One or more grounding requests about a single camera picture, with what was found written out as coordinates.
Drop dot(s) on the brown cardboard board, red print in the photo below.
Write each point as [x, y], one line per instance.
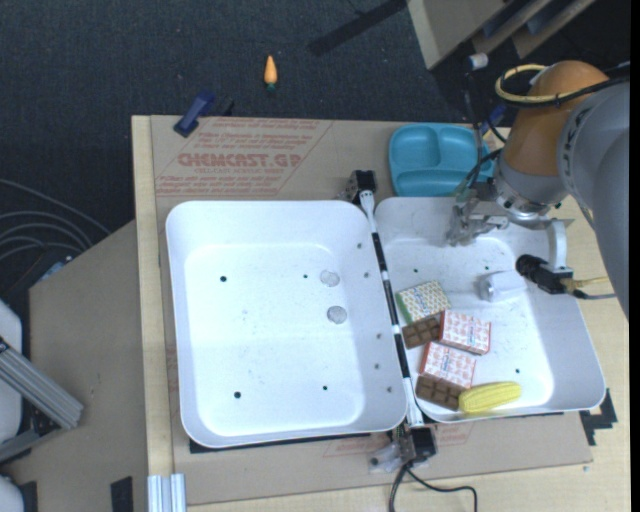
[310, 150]

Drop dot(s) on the white plastic tray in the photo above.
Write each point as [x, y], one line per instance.
[270, 340]
[540, 340]

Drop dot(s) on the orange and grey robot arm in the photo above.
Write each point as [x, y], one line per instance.
[595, 150]

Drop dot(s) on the blue divided plate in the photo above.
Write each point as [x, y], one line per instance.
[425, 155]

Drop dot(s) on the yellow corn cob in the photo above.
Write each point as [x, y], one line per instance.
[490, 397]

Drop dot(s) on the orange carrot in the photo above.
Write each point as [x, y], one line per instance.
[270, 70]

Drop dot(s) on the black cylinder on white bracket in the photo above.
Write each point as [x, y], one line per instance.
[542, 272]

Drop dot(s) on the thin black and white rod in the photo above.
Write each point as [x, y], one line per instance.
[389, 295]

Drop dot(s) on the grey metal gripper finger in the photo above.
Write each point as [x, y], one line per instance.
[480, 229]
[457, 227]

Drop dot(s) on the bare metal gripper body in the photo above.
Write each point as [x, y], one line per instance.
[520, 218]

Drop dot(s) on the small clear round disc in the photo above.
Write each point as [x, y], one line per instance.
[336, 314]
[330, 278]

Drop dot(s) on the orange patterned carton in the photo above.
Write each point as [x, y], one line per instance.
[448, 366]
[466, 332]

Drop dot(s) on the brown chocolate bar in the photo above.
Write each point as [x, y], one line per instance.
[421, 332]
[439, 392]

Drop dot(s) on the green patterned carton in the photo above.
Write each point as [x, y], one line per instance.
[424, 299]

